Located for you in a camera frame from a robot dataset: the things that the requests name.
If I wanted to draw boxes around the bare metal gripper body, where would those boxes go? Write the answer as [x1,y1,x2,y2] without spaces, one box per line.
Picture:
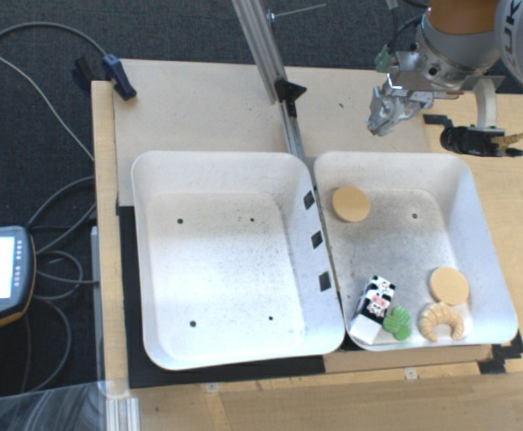
[387,49,507,102]

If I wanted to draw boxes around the tan round biscuit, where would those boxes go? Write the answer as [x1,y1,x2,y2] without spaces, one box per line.
[429,266,471,307]
[331,185,372,224]

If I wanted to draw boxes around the white plastic tray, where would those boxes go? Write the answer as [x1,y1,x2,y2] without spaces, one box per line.
[130,150,347,372]
[312,150,519,352]

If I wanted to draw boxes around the pale wood board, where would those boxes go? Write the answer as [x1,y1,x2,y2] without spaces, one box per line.
[111,58,492,374]

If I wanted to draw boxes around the cow print milk carton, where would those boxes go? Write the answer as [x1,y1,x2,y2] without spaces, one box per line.
[348,275,397,346]

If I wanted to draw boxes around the green broccoli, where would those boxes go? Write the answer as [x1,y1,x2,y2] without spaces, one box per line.
[381,305,413,342]

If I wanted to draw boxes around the beige croissant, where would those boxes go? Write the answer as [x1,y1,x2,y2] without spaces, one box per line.
[417,302,474,343]

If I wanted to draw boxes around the black cylinder on white bracket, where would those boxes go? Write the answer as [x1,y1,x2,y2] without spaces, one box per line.
[439,76,507,156]

